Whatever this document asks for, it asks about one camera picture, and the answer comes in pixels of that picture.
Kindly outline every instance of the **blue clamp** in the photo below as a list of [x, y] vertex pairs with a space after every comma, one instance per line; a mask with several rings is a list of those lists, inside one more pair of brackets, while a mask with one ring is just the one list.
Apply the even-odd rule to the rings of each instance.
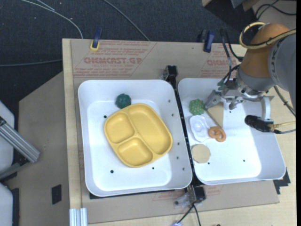
[[90, 50], [93, 52], [97, 52], [100, 45], [100, 38], [102, 36], [103, 29], [101, 27], [98, 27], [95, 33], [94, 40], [91, 42]]
[[211, 45], [213, 43], [214, 36], [215, 36], [215, 32], [213, 30], [209, 30], [207, 33], [207, 37], [203, 49], [207, 53], [211, 52]]

